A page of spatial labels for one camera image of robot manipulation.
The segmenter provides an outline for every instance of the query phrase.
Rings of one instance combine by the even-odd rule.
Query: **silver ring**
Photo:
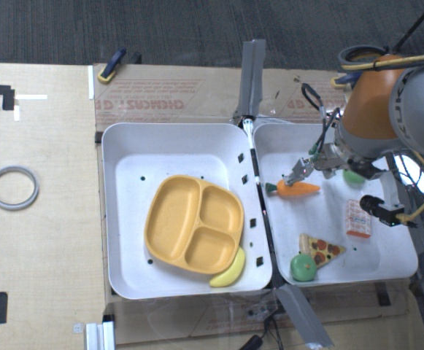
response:
[[[31,172],[28,168],[26,168],[24,166],[7,166],[7,167],[3,167],[3,168],[0,169],[0,177],[3,176],[4,174],[9,173],[9,172],[20,172],[20,173],[28,176],[30,178],[30,180],[34,183],[34,191],[27,200],[25,200],[24,202],[21,202],[21,203],[15,203],[15,204],[5,203],[5,202],[0,200],[0,208],[2,208],[4,210],[25,209],[25,208],[29,207],[36,200],[36,197],[38,196],[39,185],[38,185],[38,181],[36,180],[36,176],[33,172]]]

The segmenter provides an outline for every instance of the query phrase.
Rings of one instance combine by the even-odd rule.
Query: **pizza slice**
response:
[[[302,233],[299,236],[299,251],[302,254],[310,255],[317,268],[320,268],[344,253],[346,249],[343,246],[330,244],[321,238],[314,238]]]

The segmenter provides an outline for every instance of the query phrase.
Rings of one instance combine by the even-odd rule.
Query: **gray ring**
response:
[[[32,171],[30,171],[28,168],[26,168],[24,166],[7,166],[7,167],[3,167],[3,168],[0,169],[0,177],[3,176],[4,174],[9,173],[9,172],[20,172],[20,173],[28,176],[30,178],[30,180],[34,183],[34,191],[27,200],[25,200],[24,202],[21,202],[21,203],[16,203],[16,204],[5,203],[5,202],[0,200],[0,208],[2,208],[4,210],[25,209],[25,208],[29,207],[36,200],[36,197],[38,196],[39,185],[38,185],[38,181],[36,180],[36,176]]]

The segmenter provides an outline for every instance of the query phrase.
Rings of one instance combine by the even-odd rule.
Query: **beige tabletop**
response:
[[[148,71],[159,71],[161,78],[161,66]],[[171,67],[165,71],[169,74]],[[224,82],[232,74],[239,80],[239,70],[223,71],[226,77],[217,76],[219,69],[205,69],[204,74]],[[296,81],[294,73],[290,76]],[[87,66],[0,64],[0,85],[10,85],[20,96],[20,114],[2,110],[0,97],[0,168],[27,166],[40,186],[38,198],[27,209],[0,209],[0,292],[9,298],[7,322],[0,325],[0,350],[84,349],[80,329],[101,322],[104,314],[96,117],[88,79]],[[273,90],[278,96],[277,87]],[[0,196],[8,202],[21,201],[30,192],[29,180],[20,174],[8,174],[0,182]],[[406,288],[401,294],[395,314],[327,320],[325,328],[336,349],[424,349],[415,298]],[[307,349],[294,327],[280,332],[285,349]],[[251,335],[120,348],[238,349]],[[275,340],[267,336],[263,349],[277,349]]]

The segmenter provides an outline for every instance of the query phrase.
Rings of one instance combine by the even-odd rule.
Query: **yellow plate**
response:
[[[164,180],[144,229],[148,250],[160,260],[198,273],[228,268],[239,247],[244,210],[229,190],[192,176]]]

